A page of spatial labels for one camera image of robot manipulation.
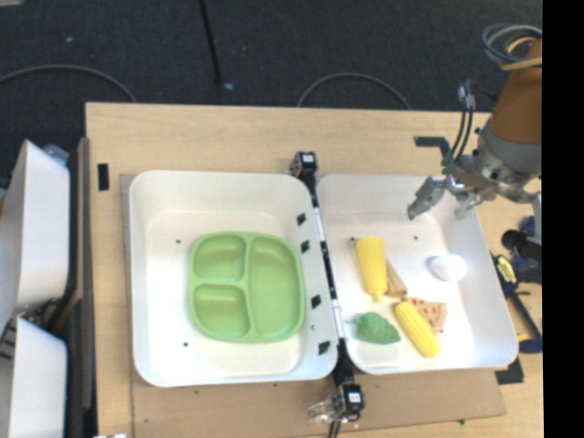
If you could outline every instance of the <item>toy pizza slice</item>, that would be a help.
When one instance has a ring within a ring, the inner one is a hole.
[[[445,303],[430,302],[417,297],[404,297],[402,300],[410,301],[417,308],[434,334],[443,330],[447,313]]]

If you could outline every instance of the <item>green toy vegetable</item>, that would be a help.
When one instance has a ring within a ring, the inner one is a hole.
[[[357,339],[384,345],[402,340],[395,326],[378,313],[365,313],[355,319],[355,324]]]

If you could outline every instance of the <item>black pole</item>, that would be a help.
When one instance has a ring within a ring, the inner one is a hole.
[[[198,0],[199,7],[201,8],[201,16],[203,17],[204,31],[207,35],[207,43],[209,44],[209,50],[211,51],[211,60],[213,61],[213,69],[215,72],[215,84],[218,88],[222,87],[223,77],[221,76],[221,69],[219,68],[219,57],[217,56],[217,48],[215,47],[215,39],[213,36],[213,30],[211,29],[211,21],[209,19],[209,14],[207,13],[207,6],[205,0]]]

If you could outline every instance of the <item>yellow bottle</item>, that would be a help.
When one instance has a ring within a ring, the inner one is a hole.
[[[388,290],[387,263],[385,257],[385,245],[378,235],[368,235],[356,242],[357,259],[367,293],[381,302],[383,294]]]

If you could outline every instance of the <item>toy corn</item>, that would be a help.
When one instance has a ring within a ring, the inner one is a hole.
[[[395,306],[395,316],[413,345],[424,357],[435,357],[440,353],[440,344],[432,328],[409,301]]]
[[[367,293],[381,302],[383,294],[388,290],[387,266],[383,239],[377,235],[369,235],[357,240],[357,259]]]

